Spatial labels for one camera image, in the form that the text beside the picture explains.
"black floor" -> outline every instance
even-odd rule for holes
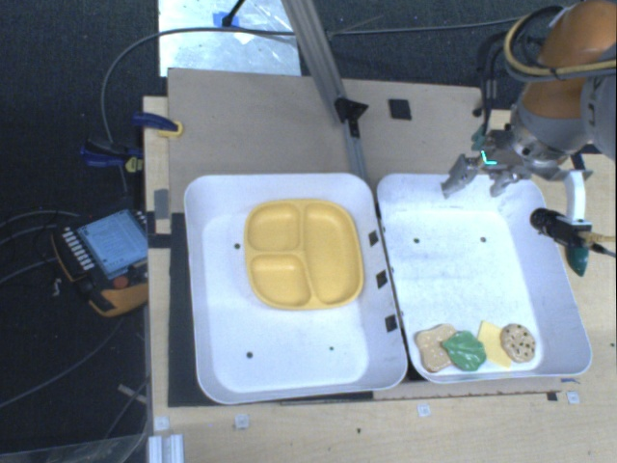
[[[315,0],[330,32],[379,15],[362,29],[482,22],[576,1]],[[17,233],[70,218],[45,213],[4,222],[36,209],[85,214],[121,195],[118,171],[86,167],[79,149],[87,137],[105,139],[102,78],[130,43],[157,31],[157,13],[157,0],[0,0],[0,283],[50,256],[48,231]],[[344,77],[475,86],[478,45],[505,29],[342,36],[332,47]],[[499,77],[497,106],[508,107],[520,85]],[[139,145],[130,115],[143,95],[164,92],[155,43],[122,62],[107,96],[117,142]],[[128,185],[138,204],[141,179],[130,177]],[[145,408],[136,402],[112,427],[128,400],[118,385],[135,389],[147,376],[142,311],[118,326],[94,314],[66,281],[52,296],[59,276],[55,266],[42,265],[0,285],[0,454],[135,434],[144,426]],[[83,366],[4,406],[95,351],[116,327]]]

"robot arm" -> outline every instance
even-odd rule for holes
[[[583,217],[583,182],[591,173],[584,168],[564,170],[561,165],[590,143],[615,160],[617,6],[590,0],[563,11],[553,20],[537,65],[528,66],[514,56],[512,44],[532,16],[517,22],[504,40],[508,71],[526,82],[512,108],[510,128],[488,131],[485,123],[472,138],[480,155],[461,154],[442,190],[449,197],[480,171],[494,181],[493,197],[532,175],[564,181],[568,214],[553,211],[550,218],[532,218],[531,223],[566,246],[571,267],[582,276],[589,248],[599,250],[597,243],[585,239],[592,233]],[[558,225],[559,238],[550,224]]]

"device screen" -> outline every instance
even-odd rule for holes
[[[148,256],[146,233],[129,210],[94,221],[77,233],[109,280]]]

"white tray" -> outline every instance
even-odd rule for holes
[[[254,295],[244,249],[235,244],[242,244],[256,205],[310,198],[339,204],[354,219],[364,287],[335,309],[274,309]],[[373,391],[401,381],[407,355],[392,289],[377,286],[387,262],[381,241],[369,242],[379,227],[363,181],[347,174],[201,177],[184,204],[197,376],[210,398],[234,404]]]
[[[390,175],[377,197],[392,278],[417,371],[438,382],[578,374],[591,347],[556,244],[529,224],[544,207],[540,190],[525,180],[492,198],[491,181],[478,176],[445,199],[447,176]],[[486,362],[476,372],[456,367],[436,373],[420,361],[416,333],[443,323],[475,335],[480,321],[525,325],[536,357],[510,370]]]

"black clamp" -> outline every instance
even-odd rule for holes
[[[360,127],[358,126],[358,119],[368,109],[368,105],[352,101],[346,97],[340,97],[335,101],[335,109],[340,121],[342,123],[345,121],[349,123],[351,136],[359,139]]]

